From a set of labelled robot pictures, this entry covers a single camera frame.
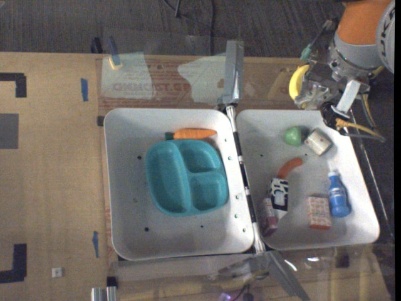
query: blue bottle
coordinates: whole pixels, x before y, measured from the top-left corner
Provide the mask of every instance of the blue bottle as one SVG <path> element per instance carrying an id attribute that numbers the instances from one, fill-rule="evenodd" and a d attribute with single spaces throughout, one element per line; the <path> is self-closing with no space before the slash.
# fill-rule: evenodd
<path id="1" fill-rule="evenodd" d="M 346 190 L 340 181 L 337 171 L 328 173 L 330 179 L 330 187 L 328 193 L 330 195 L 331 214 L 336 218 L 343 218 L 350 214 L 350 207 L 346 196 Z"/>

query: plywood surface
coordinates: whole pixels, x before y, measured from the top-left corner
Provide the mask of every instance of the plywood surface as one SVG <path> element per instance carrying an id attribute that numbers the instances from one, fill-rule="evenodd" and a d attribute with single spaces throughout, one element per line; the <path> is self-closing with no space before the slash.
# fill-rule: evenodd
<path id="1" fill-rule="evenodd" d="M 0 53 L 0 72 L 24 73 L 28 91 L 0 82 L 0 113 L 19 115 L 18 148 L 0 150 L 0 271 L 14 244 L 28 248 L 26 278 L 0 284 L 0 299 L 89 300 L 107 276 L 95 56 Z"/>

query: bottle cap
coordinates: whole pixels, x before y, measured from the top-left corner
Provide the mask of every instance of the bottle cap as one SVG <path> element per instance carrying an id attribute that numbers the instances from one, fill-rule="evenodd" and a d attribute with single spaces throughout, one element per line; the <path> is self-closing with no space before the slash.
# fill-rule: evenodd
<path id="1" fill-rule="evenodd" d="M 331 209 L 331 213 L 336 218 L 343 218 L 350 214 L 350 208 L 348 206 L 335 206 Z"/>
<path id="2" fill-rule="evenodd" d="M 331 176 L 338 176 L 338 172 L 337 172 L 337 171 L 331 171 L 331 172 L 329 172 L 329 173 L 328 173 L 328 177 L 331 177 Z"/>

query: dark gray floor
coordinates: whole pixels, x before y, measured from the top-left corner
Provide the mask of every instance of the dark gray floor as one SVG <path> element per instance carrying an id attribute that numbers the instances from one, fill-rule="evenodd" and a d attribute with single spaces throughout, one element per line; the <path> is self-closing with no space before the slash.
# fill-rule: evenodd
<path id="1" fill-rule="evenodd" d="M 120 35 L 122 52 L 144 49 L 145 45 L 155 51 L 146 40 L 171 34 L 176 43 L 167 46 L 170 51 L 193 35 L 203 46 L 197 53 L 216 54 L 224 51 L 226 39 L 237 38 L 240 32 L 246 56 L 299 57 L 321 25 L 327 19 L 340 18 L 344 10 L 342 4 L 330 0 L 182 0 L 181 13 L 186 18 L 175 18 L 163 0 L 0 1 L 6 2 L 0 9 L 0 51 L 61 53 L 89 53 L 94 37 L 104 42 L 110 34 Z M 168 1 L 174 5 L 176 0 Z M 387 138 L 385 144 L 364 142 L 372 170 L 364 148 L 355 142 L 382 227 L 378 243 L 390 244 L 394 240 L 393 87 L 394 77 L 387 71 L 372 87 L 373 116 Z M 355 115 L 361 117 L 358 108 Z"/>

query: plastic container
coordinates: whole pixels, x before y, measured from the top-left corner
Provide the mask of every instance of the plastic container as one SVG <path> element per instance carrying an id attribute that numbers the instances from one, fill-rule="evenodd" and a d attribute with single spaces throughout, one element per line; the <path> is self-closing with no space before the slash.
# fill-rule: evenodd
<path id="1" fill-rule="evenodd" d="M 350 207 L 346 196 L 346 189 L 340 181 L 340 176 L 337 171 L 328 173 L 330 179 L 330 187 L 328 194 L 330 195 L 330 210 L 331 214 L 336 218 L 344 218 L 350 214 Z"/>
<path id="2" fill-rule="evenodd" d="M 197 215 L 227 203 L 224 165 L 203 140 L 156 143 L 146 155 L 146 174 L 155 205 L 168 215 Z"/>

